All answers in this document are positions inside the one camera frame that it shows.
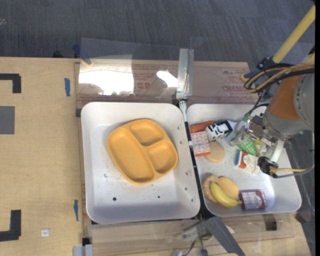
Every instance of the yellow pole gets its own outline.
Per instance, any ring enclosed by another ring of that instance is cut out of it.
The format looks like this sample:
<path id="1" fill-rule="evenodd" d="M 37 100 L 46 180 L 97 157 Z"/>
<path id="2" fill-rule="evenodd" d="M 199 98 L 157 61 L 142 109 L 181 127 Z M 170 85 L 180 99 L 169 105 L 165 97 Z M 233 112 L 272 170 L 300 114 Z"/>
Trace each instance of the yellow pole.
<path id="1" fill-rule="evenodd" d="M 314 4 L 311 9 L 307 12 L 307 14 L 303 17 L 300 23 L 296 26 L 296 28 L 292 31 L 286 41 L 283 43 L 281 48 L 276 52 L 276 54 L 272 57 L 274 63 L 280 63 L 284 57 L 288 54 L 291 48 L 295 45 L 295 43 L 299 40 L 299 38 L 304 34 L 304 32 L 308 29 L 308 27 L 314 22 L 316 19 L 316 5 Z"/>

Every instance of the wooden table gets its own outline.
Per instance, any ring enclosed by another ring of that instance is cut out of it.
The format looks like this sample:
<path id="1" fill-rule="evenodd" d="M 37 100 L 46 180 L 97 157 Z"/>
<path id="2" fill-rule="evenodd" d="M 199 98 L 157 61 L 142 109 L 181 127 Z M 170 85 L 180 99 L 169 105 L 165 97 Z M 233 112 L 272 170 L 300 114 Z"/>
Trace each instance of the wooden table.
<path id="1" fill-rule="evenodd" d="M 21 76 L 21 93 L 13 93 L 11 80 L 0 80 L 0 106 L 14 107 L 15 115 L 14 134 L 0 134 L 0 231 L 10 230 L 12 210 L 21 211 L 21 234 L 17 240 L 0 241 L 1 256 L 71 256 L 73 246 L 82 244 L 75 89 L 78 62 L 66 58 L 0 57 L 0 74 Z M 290 225 L 293 237 L 241 242 L 240 246 L 247 255 L 310 255 L 301 225 L 292 214 Z M 219 245 L 208 251 L 211 255 L 226 253 Z M 194 249 L 189 255 L 197 252 Z"/>

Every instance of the green object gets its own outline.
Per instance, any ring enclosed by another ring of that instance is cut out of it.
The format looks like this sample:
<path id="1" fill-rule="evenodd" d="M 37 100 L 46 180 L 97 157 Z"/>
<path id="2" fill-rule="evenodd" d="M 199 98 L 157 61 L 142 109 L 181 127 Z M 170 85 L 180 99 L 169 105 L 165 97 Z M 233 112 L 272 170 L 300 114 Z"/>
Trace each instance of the green object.
<path id="1" fill-rule="evenodd" d="M 237 146 L 239 147 L 239 149 L 241 149 L 244 152 L 247 152 L 250 155 L 257 155 L 256 146 L 251 139 L 247 139 L 241 144 L 237 144 Z"/>

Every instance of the yellow fruit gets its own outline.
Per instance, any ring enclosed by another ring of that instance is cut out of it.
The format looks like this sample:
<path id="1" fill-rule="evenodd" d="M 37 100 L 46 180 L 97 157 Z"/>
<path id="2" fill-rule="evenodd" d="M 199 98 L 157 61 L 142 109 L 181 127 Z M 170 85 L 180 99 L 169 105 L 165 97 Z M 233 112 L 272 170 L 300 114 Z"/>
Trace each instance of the yellow fruit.
<path id="1" fill-rule="evenodd" d="M 211 183 L 210 189 L 214 198 L 226 208 L 233 208 L 242 204 L 240 200 L 235 200 L 227 196 L 221 187 L 215 182 Z"/>
<path id="2" fill-rule="evenodd" d="M 230 179 L 226 177 L 219 177 L 219 186 L 222 191 L 230 198 L 237 199 L 239 196 L 239 188 L 238 186 L 233 183 Z"/>

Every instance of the black corner marker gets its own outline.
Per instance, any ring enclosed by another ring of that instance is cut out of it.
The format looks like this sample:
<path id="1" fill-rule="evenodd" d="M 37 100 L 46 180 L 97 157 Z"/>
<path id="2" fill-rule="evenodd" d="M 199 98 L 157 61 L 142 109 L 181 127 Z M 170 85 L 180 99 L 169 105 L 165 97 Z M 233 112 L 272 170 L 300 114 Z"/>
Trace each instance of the black corner marker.
<path id="1" fill-rule="evenodd" d="M 0 231 L 0 242 L 18 240 L 21 236 L 21 210 L 11 210 L 10 229 Z"/>
<path id="2" fill-rule="evenodd" d="M 0 73 L 0 80 L 11 80 L 12 81 L 12 93 L 21 93 L 21 76 L 19 74 L 11 73 Z"/>

